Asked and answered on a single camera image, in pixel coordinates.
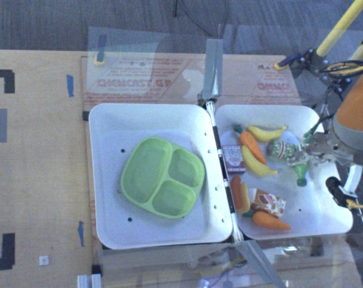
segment white plastic tray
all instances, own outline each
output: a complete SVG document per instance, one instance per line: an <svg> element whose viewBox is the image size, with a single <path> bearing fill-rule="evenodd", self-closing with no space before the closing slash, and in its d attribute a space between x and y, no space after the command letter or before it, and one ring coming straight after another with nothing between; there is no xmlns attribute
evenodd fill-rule
<svg viewBox="0 0 363 288"><path fill-rule="evenodd" d="M89 114L96 225L112 249L221 242L232 233L211 120L194 105L99 104ZM206 178L182 219L152 214L129 202L119 182L133 148L149 136L170 140L202 159Z"/></svg>
<svg viewBox="0 0 363 288"><path fill-rule="evenodd" d="M242 124L266 128L288 126L282 140L291 143L302 141L303 135L318 120L315 111L304 106L226 105L217 109L215 119L222 145L239 144L233 126ZM266 144L260 144L266 155ZM265 229L255 225L250 218L238 215L239 228L252 239L278 239L299 236L315 236L346 233L352 228L351 212L336 205L325 181L330 176L338 177L334 163L311 167L306 175L305 187L296 185L296 173L283 160L267 157L268 166L278 170L277 175L259 177L251 171L241 175L249 188L259 188L286 200L286 209L281 220L290 224L287 231Z"/></svg>

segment gray carpet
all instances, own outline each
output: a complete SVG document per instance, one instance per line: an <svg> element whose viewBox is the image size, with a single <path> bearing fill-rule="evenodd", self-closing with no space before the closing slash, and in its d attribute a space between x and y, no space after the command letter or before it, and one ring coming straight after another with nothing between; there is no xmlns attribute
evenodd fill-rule
<svg viewBox="0 0 363 288"><path fill-rule="evenodd" d="M318 46L353 1L179 0L173 17L173 0L0 0L0 49L83 51L95 48L98 36L108 33L110 46L132 49L139 39L136 50L152 50L148 43L159 39L162 47L156 50L204 52L205 37L224 31L226 53L290 55ZM128 31L150 34L142 39L142 33ZM327 58L348 59L362 39L363 12ZM297 79L307 105L322 94L312 82L307 74ZM358 191L363 203L363 179ZM363 281L359 218L349 242Z"/></svg>

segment black tape marking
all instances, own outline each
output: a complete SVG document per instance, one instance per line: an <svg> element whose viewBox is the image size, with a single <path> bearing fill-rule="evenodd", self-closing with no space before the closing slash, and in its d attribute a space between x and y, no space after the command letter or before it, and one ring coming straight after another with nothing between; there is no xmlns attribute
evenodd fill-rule
<svg viewBox="0 0 363 288"><path fill-rule="evenodd" d="M227 170L225 168L224 157L222 155L218 155L218 159L220 161L220 166L221 166L221 171L223 173L224 181L227 181L228 175L227 175Z"/></svg>
<svg viewBox="0 0 363 288"><path fill-rule="evenodd" d="M83 121L89 120L89 111L83 111Z"/></svg>
<svg viewBox="0 0 363 288"><path fill-rule="evenodd" d="M15 233L4 233L2 234L2 247L1 247L1 258L0 258L0 271L10 270L16 262L15 251L16 251L16 234Z"/></svg>
<svg viewBox="0 0 363 288"><path fill-rule="evenodd" d="M14 72L12 70L0 70L0 78L4 78L4 93L14 94Z"/></svg>
<svg viewBox="0 0 363 288"><path fill-rule="evenodd" d="M213 126L213 134L215 136L217 149L221 149L220 137L218 135L217 126Z"/></svg>
<svg viewBox="0 0 363 288"><path fill-rule="evenodd" d="M225 187L225 190L227 191L227 198L228 198L230 213L234 214L236 212L236 208L235 208L235 204L233 202L232 192L230 191L229 187Z"/></svg>
<svg viewBox="0 0 363 288"><path fill-rule="evenodd" d="M100 274L103 277L103 271L101 270L100 265L92 265L92 274Z"/></svg>

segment yellow pole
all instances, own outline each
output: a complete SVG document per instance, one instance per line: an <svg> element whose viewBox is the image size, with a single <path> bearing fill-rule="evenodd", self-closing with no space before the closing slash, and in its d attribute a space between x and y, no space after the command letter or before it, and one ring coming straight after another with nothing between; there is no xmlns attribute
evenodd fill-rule
<svg viewBox="0 0 363 288"><path fill-rule="evenodd" d="M356 52L350 57L350 60L363 60L363 44L357 48Z"/></svg>
<svg viewBox="0 0 363 288"><path fill-rule="evenodd" d="M337 40L342 36L345 30L356 19L362 10L363 0L355 0L321 45L317 48L316 53L318 56L325 57L328 54Z"/></svg>

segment green bottle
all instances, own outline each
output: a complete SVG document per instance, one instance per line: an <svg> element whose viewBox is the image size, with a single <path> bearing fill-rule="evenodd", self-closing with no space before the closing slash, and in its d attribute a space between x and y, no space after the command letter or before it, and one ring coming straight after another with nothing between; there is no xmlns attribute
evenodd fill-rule
<svg viewBox="0 0 363 288"><path fill-rule="evenodd" d="M308 164L299 163L296 164L293 169L297 174L297 185L300 187L304 187L307 185L307 179L305 178L305 174L308 171Z"/></svg>

